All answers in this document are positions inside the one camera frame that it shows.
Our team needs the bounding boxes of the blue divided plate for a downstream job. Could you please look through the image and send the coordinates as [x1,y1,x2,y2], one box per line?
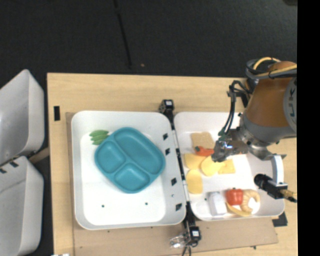
[94,126,167,194]

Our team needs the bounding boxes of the yellow potato chip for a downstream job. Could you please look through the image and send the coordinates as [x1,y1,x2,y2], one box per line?
[200,155,226,178]
[185,169,204,195]
[184,152,206,171]

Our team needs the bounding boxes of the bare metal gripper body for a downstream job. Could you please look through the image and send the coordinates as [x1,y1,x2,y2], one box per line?
[217,131,273,161]

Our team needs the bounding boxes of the tan bread slice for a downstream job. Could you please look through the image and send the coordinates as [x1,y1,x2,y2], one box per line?
[190,131,216,150]

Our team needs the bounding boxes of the black cylinder on white bracket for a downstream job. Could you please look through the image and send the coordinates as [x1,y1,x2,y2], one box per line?
[254,154,289,200]

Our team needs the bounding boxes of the thin black and white rod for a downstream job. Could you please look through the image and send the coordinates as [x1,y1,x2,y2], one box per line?
[166,109,195,227]

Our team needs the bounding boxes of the orange carrot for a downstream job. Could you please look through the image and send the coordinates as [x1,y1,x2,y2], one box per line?
[194,145,215,158]

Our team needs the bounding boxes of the black block with thin wires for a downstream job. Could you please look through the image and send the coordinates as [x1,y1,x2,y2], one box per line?
[186,225,202,243]
[158,99,175,114]

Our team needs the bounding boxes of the green pea pods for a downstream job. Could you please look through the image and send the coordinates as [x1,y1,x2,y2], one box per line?
[88,129,110,146]

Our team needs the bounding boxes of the red bell pepper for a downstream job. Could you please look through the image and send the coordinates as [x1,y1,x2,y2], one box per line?
[225,188,244,207]

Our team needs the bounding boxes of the yellow cheese wedge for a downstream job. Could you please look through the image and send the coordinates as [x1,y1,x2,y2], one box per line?
[217,158,236,175]

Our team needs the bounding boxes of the yellow banana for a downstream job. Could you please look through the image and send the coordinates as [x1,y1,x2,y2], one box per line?
[225,201,253,218]

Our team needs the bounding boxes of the white plastic tray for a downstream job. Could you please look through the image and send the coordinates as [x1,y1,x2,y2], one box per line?
[173,111,286,222]
[71,110,187,231]

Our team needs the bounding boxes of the beige croissant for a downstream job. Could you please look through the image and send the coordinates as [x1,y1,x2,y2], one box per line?
[239,189,261,213]

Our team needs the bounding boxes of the white plastic bottle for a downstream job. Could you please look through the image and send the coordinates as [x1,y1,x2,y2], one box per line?
[207,191,228,217]

